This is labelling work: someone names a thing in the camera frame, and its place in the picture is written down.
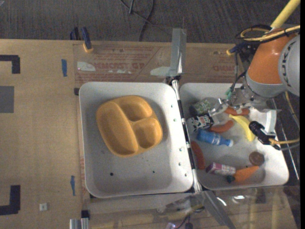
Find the carrot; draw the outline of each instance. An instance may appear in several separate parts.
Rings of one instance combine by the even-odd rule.
[[[224,125],[213,125],[209,129],[211,132],[222,133],[228,131],[234,125],[233,120],[228,120]]]
[[[252,167],[247,167],[244,169],[239,169],[236,171],[236,173],[233,176],[227,176],[227,181],[231,183],[232,181],[235,182],[242,182],[247,180],[250,176],[257,171],[259,166],[252,166]]]
[[[231,115],[248,115],[250,113],[250,110],[247,108],[235,110],[232,107],[227,107],[224,112]]]
[[[194,141],[191,141],[191,147],[192,147],[192,151],[194,152],[196,159],[197,159],[198,169],[204,170],[205,169],[205,160],[204,160],[204,156],[203,156],[201,148]]]

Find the white tray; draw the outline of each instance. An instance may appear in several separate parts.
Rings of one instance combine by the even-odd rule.
[[[185,119],[190,117],[188,108],[205,97],[225,98],[224,93],[230,87],[230,84],[224,83],[186,83],[180,88],[180,98],[183,105]],[[249,119],[258,121],[266,126],[266,114],[251,109]],[[244,130],[239,124],[221,134],[225,138],[234,140],[233,147],[213,146],[208,143],[196,141],[196,134],[190,133],[190,139],[196,141],[205,157],[206,165],[212,162],[233,166],[236,168],[245,168],[251,166],[249,155],[257,150],[264,154],[265,163],[248,180],[243,183],[226,182],[225,178],[218,175],[207,174],[204,170],[198,170],[198,179],[207,189],[238,189],[249,187],[267,187],[285,184],[289,179],[289,171],[282,151],[274,149],[270,145],[261,144],[257,138],[253,142],[247,141]]]
[[[95,112],[111,99],[138,95],[155,111],[163,139],[134,157],[113,155],[96,124]],[[193,185],[179,107],[172,87],[164,83],[91,82],[79,91],[84,146],[85,182],[97,198],[180,193]]]

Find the orange tray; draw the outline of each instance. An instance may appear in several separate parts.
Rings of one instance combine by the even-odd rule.
[[[120,157],[148,151],[162,140],[163,132],[155,112],[139,96],[103,103],[96,112],[96,121],[106,146]]]

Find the yellow banana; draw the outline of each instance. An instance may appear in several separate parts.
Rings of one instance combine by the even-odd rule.
[[[234,119],[238,124],[242,126],[242,128],[245,131],[246,137],[249,142],[252,142],[255,138],[255,135],[252,133],[252,131],[249,129],[250,121],[242,116],[242,115],[229,115],[230,118]]]

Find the brown round object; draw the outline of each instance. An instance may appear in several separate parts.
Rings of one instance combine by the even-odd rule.
[[[265,157],[263,154],[254,151],[249,155],[249,160],[252,165],[254,166],[260,166],[265,162]]]

